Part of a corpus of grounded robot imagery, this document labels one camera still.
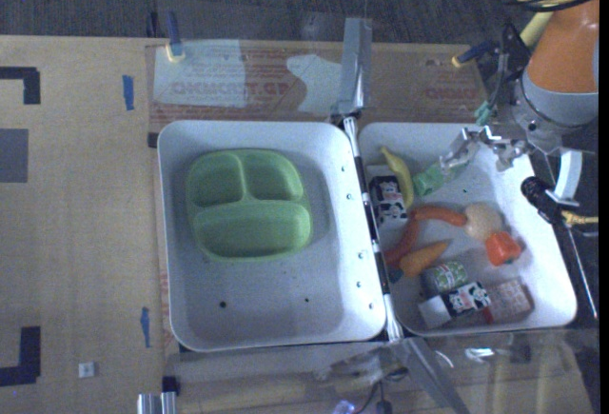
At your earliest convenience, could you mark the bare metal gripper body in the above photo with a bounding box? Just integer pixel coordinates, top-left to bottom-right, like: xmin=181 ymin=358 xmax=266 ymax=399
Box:
xmin=512 ymin=109 xmax=573 ymax=157

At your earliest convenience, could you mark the green clear plastic bottle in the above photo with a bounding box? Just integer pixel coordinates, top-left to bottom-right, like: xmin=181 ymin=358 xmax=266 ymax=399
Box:
xmin=411 ymin=161 xmax=473 ymax=198

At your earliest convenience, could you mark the yellow banana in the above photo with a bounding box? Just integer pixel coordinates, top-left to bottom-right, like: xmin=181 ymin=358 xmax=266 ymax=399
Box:
xmin=380 ymin=146 xmax=416 ymax=210

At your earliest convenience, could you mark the orange sausage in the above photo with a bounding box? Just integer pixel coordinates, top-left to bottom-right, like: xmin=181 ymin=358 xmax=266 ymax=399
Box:
xmin=408 ymin=204 xmax=469 ymax=228
xmin=383 ymin=217 xmax=422 ymax=267

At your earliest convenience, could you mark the beige round bread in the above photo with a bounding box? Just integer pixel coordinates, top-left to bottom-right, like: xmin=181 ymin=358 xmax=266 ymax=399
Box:
xmin=462 ymin=202 xmax=503 ymax=241

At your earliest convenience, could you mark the brown cardboard board red print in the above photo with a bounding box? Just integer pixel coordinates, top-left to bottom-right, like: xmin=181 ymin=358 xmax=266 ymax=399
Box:
xmin=145 ymin=39 xmax=496 ymax=356

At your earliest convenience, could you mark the small cow print carton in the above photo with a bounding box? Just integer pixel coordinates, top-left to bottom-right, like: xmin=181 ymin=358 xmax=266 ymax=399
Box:
xmin=368 ymin=174 xmax=409 ymax=228

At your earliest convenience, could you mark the orange carton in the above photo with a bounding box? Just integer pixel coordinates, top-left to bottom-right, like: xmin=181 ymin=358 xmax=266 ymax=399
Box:
xmin=484 ymin=230 xmax=523 ymax=267

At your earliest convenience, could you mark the orange carrot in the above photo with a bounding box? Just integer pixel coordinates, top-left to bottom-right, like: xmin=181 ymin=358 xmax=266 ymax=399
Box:
xmin=389 ymin=240 xmax=451 ymax=283

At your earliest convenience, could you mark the white plastic tray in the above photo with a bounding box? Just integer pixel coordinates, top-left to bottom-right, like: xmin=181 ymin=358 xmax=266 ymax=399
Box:
xmin=156 ymin=119 xmax=388 ymax=353
xmin=357 ymin=121 xmax=579 ymax=338

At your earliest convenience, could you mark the green can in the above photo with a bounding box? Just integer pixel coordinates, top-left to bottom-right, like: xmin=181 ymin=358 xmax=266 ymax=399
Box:
xmin=419 ymin=260 xmax=470 ymax=297

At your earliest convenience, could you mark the long cow print carton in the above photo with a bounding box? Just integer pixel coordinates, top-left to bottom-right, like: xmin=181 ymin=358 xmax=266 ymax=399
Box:
xmin=417 ymin=281 xmax=493 ymax=330

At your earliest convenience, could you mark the green divided plate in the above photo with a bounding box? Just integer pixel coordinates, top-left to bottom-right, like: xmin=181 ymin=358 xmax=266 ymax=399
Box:
xmin=185 ymin=148 xmax=314 ymax=263

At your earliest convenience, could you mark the black cylinder on white bracket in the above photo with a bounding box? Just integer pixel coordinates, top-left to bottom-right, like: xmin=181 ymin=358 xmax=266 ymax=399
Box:
xmin=520 ymin=148 xmax=584 ymax=226

